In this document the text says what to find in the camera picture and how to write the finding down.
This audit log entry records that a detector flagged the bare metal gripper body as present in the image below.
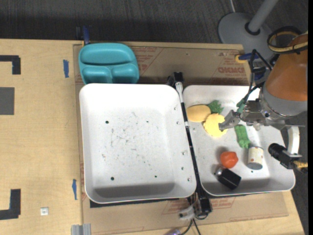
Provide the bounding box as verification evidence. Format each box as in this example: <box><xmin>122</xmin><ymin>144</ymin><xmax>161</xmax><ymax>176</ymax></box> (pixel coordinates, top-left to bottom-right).
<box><xmin>240</xmin><ymin>100</ymin><xmax>287</xmax><ymax>131</ymax></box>

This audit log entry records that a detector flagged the yellow toy pineapple slice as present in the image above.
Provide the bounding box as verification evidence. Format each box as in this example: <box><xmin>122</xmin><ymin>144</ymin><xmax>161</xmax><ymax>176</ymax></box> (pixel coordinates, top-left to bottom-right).
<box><xmin>202</xmin><ymin>113</ymin><xmax>228</xmax><ymax>138</ymax></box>

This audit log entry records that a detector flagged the green toy pea pod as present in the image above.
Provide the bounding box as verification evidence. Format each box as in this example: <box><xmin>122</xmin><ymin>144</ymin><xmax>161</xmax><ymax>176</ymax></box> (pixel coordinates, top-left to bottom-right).
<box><xmin>234</xmin><ymin>124</ymin><xmax>251</xmax><ymax>149</ymax></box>

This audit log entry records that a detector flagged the white plastic tray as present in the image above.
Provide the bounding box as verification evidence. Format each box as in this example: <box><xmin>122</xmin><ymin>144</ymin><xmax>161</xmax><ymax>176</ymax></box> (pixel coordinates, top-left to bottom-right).
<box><xmin>181</xmin><ymin>84</ymin><xmax>296</xmax><ymax>197</ymax></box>
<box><xmin>78</xmin><ymin>83</ymin><xmax>198</xmax><ymax>204</ymax></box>

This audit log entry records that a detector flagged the yellow toy potato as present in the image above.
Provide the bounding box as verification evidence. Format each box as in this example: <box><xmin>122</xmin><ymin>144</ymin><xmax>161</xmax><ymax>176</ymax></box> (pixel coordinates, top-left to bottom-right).
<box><xmin>186</xmin><ymin>104</ymin><xmax>212</xmax><ymax>123</ymax></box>

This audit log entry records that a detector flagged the orange toy pepper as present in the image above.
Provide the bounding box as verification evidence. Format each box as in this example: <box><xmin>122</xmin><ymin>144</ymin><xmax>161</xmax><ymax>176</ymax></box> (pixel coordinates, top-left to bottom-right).
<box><xmin>220</xmin><ymin>151</ymin><xmax>239</xmax><ymax>169</ymax></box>

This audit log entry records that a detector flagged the thin black and white rod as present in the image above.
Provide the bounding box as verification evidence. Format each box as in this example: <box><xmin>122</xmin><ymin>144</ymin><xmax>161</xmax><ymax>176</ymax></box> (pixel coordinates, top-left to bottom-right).
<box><xmin>174</xmin><ymin>81</ymin><xmax>209</xmax><ymax>201</ymax></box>

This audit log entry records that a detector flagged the white can with orange dots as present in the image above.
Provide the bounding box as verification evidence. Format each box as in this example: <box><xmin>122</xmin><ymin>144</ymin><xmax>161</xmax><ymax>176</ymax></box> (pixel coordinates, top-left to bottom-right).
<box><xmin>246</xmin><ymin>145</ymin><xmax>265</xmax><ymax>170</ymax></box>

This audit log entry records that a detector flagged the black bottle with silver cap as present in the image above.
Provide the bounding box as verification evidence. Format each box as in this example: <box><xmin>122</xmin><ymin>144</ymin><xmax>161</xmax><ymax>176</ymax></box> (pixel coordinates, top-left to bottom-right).
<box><xmin>214</xmin><ymin>167</ymin><xmax>242</xmax><ymax>190</ymax></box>

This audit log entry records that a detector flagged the brown cardboard board red print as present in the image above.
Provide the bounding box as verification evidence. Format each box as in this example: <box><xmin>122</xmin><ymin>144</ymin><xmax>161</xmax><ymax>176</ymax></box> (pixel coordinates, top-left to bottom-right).
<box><xmin>73</xmin><ymin>41</ymin><xmax>290</xmax><ymax>230</ymax></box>

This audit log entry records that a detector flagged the grey floor stand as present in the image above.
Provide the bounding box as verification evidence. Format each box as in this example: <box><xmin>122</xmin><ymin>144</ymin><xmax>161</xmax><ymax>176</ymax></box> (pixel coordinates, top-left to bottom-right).
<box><xmin>218</xmin><ymin>0</ymin><xmax>291</xmax><ymax>61</ymax></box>

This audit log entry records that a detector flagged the teal divided plate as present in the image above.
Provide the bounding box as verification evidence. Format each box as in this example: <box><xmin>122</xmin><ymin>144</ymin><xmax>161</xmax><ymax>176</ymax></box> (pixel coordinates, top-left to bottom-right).
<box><xmin>78</xmin><ymin>42</ymin><xmax>140</xmax><ymax>85</ymax></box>

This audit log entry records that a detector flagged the black cylinder on white bracket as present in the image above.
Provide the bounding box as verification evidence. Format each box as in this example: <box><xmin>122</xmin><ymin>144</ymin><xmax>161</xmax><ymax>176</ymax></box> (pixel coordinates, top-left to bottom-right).
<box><xmin>268</xmin><ymin>126</ymin><xmax>303</xmax><ymax>170</ymax></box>

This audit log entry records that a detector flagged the black block with thin wires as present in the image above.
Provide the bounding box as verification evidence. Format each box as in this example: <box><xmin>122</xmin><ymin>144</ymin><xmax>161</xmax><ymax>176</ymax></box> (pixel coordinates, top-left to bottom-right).
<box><xmin>170</xmin><ymin>71</ymin><xmax>185</xmax><ymax>83</ymax></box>
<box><xmin>195</xmin><ymin>196</ymin><xmax>213</xmax><ymax>218</ymax></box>

